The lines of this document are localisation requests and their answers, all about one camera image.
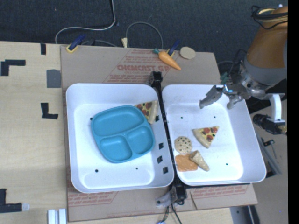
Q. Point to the brown cardboard board red print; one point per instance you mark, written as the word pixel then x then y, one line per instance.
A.
pixel 93 64

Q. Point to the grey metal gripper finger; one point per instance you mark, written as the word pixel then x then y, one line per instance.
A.
pixel 233 100
pixel 210 98

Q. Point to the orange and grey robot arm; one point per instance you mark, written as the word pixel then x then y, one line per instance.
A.
pixel 268 50

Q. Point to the thin black rod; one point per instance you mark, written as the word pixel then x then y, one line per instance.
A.
pixel 163 111

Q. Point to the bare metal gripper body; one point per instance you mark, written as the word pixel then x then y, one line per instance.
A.
pixel 245 86

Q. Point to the beige dotted biscuit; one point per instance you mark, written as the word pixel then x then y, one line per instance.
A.
pixel 183 144

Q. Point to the beige toy cone wedge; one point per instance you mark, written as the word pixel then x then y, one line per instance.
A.
pixel 200 161

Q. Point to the tan round biscuit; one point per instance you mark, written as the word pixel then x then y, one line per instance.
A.
pixel 187 52

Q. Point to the white plastic tray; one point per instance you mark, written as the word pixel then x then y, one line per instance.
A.
pixel 233 153
pixel 116 174

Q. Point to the toy pizza slice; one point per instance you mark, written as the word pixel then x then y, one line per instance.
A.
pixel 206 135
pixel 149 109

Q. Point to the orange flat toy slice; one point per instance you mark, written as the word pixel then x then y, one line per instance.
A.
pixel 184 164

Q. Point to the orange toy carrot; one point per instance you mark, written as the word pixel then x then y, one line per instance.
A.
pixel 169 60

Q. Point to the blue divided plate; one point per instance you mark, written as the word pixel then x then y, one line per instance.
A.
pixel 121 134

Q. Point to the black cylinder on white bracket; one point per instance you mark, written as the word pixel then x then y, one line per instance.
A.
pixel 268 123

